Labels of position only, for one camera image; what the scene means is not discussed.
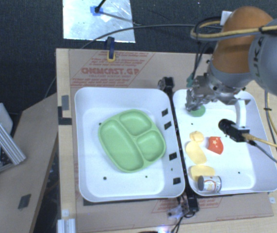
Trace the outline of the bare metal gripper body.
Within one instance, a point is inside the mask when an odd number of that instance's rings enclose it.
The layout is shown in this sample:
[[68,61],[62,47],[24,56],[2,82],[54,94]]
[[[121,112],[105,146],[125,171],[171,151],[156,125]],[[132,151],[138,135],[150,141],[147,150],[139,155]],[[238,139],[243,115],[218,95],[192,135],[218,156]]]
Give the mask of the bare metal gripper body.
[[191,104],[207,104],[220,101],[224,104],[235,104],[237,88],[224,85],[211,73],[197,76],[191,87]]

